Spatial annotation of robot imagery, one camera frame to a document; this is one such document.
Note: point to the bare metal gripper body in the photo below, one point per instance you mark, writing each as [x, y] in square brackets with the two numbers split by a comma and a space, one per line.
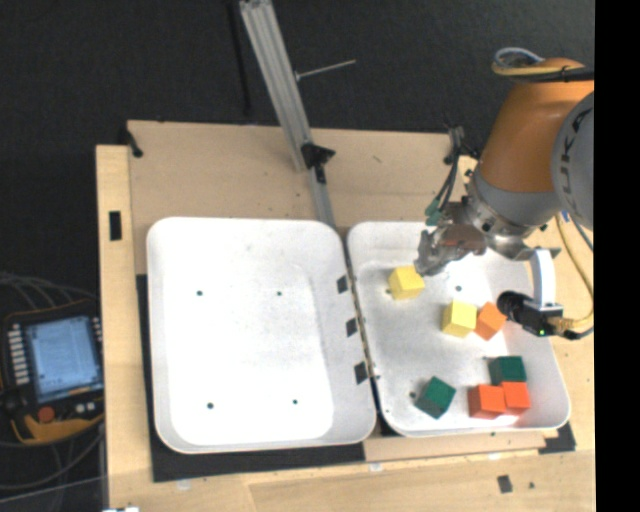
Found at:
[492, 232]

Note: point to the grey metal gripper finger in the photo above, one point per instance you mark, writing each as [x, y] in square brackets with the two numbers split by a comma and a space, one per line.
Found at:
[424, 256]
[441, 262]

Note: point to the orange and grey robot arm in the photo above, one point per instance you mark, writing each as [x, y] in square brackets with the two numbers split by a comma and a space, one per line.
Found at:
[525, 140]

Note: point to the yellow cube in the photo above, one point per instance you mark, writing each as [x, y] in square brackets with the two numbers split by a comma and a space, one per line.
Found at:
[459, 318]
[406, 283]

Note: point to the orange cube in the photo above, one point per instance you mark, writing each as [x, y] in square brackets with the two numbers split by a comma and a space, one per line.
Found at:
[491, 321]

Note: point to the white plastic tray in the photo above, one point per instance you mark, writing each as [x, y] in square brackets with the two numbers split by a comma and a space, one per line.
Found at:
[430, 350]
[250, 340]

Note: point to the dark green cube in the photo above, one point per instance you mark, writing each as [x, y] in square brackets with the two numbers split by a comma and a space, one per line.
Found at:
[509, 370]
[436, 397]

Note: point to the red-orange cube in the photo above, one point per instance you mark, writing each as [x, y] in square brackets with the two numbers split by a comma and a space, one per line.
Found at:
[486, 401]
[517, 396]

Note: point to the pale wood board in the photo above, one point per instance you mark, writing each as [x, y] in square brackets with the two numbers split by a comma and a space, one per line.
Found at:
[225, 170]

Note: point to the black cylinder on white bracket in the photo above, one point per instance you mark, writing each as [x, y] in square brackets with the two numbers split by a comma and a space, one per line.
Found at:
[544, 280]

